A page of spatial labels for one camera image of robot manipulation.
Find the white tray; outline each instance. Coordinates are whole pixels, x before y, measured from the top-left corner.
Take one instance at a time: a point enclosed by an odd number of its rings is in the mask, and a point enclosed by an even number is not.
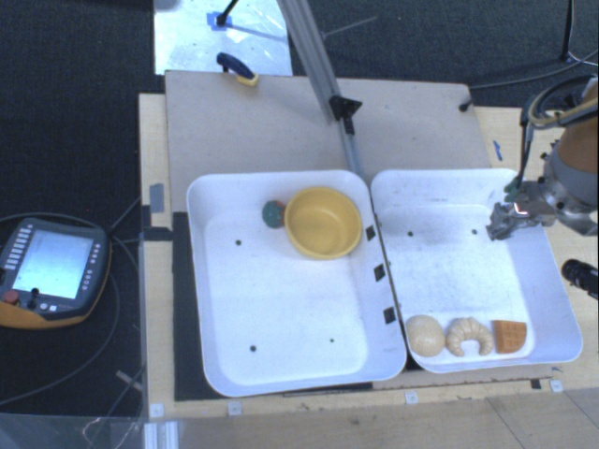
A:
[[[472,316],[525,322],[527,340],[518,352],[465,356],[444,349],[412,356],[431,372],[565,362],[582,349],[582,337],[559,270],[541,227],[491,241],[486,225],[493,205],[515,172],[506,169],[388,170],[373,180],[372,195],[403,321],[417,314],[436,318],[444,330]]]
[[[263,223],[267,201],[286,203],[310,186],[336,189],[357,205],[364,232],[348,256],[315,261],[283,228]],[[376,225],[360,178],[342,170],[208,175],[189,187],[187,207],[204,372],[216,391],[250,396],[385,380],[402,370],[405,343],[389,277],[381,277],[378,235],[366,236]]]

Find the wooden table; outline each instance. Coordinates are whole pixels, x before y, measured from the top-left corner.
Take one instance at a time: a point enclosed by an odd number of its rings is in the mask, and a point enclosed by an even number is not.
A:
[[[166,108],[164,95],[142,94],[139,98],[142,202],[149,205],[150,188],[162,185],[164,210],[152,213],[152,225],[171,228]],[[476,108],[470,111],[478,120],[490,165],[517,169],[519,110]],[[535,138],[527,171],[531,178],[542,172],[543,162],[534,156],[547,151],[549,143],[560,134],[557,129],[539,133]],[[502,161],[494,142],[500,145]],[[597,266],[596,239],[584,239],[560,224],[548,228],[547,232],[559,266],[569,258]],[[582,354],[572,363],[469,371],[466,376],[418,371],[414,375],[403,374],[398,381],[376,383],[371,391],[334,395],[315,392],[293,397],[272,395],[177,402],[173,399],[172,248],[169,242],[144,241],[141,250],[149,415],[155,421],[197,419],[193,429],[188,428],[185,434],[191,438],[188,441],[198,444],[192,435],[200,431],[205,444],[201,447],[270,447],[275,433],[292,438],[285,439],[284,447],[347,447],[348,441],[356,438],[358,429],[359,447],[382,447],[381,438],[394,441],[394,447],[408,447],[410,442],[411,447],[423,443],[449,447],[451,441],[460,440],[465,441],[464,447],[474,444],[494,447],[489,445],[491,440],[499,444],[497,447],[529,447],[522,443],[531,441],[534,433],[527,429],[527,424],[541,425],[546,432],[553,430],[556,434],[562,432],[565,423],[577,427],[571,431],[570,442],[566,444],[572,447],[583,446],[571,443],[572,437],[589,442],[593,439],[585,438],[599,436],[598,311],[596,301],[579,289],[566,287],[584,339]],[[541,389],[533,389],[531,379],[541,380]],[[554,394],[549,380],[559,380],[565,392]],[[416,407],[408,404],[414,396],[418,401]],[[231,411],[239,409],[243,417],[227,418]],[[482,423],[485,430],[473,428],[464,434],[459,427],[472,417],[482,417],[486,421]],[[402,430],[397,426],[400,420],[405,423]],[[435,424],[434,437],[431,424]],[[514,441],[520,445],[511,445]]]

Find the round bun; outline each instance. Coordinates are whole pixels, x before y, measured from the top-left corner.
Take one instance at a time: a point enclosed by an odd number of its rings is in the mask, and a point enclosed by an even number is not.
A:
[[[417,355],[438,355],[446,345],[446,335],[441,325],[431,316],[420,314],[411,317],[406,324],[406,330],[410,348]]]

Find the toy food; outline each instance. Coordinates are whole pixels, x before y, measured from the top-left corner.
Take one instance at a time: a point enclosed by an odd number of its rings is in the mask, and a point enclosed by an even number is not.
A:
[[[410,347],[417,355],[432,357],[443,351],[446,337],[441,325],[433,317],[425,314],[413,316],[405,327]]]
[[[516,321],[493,321],[497,352],[503,355],[515,353],[526,341],[526,323]]]
[[[481,325],[475,318],[456,319],[447,331],[446,346],[451,354],[464,356],[461,342],[465,340],[477,340],[480,355],[487,355],[493,349],[493,335]]]

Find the croissant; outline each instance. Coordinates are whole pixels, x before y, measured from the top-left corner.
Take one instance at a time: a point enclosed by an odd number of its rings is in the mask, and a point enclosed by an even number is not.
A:
[[[480,355],[487,355],[493,349],[493,335],[475,318],[456,319],[447,330],[446,346],[451,354],[464,356],[460,347],[464,340],[477,340]]]

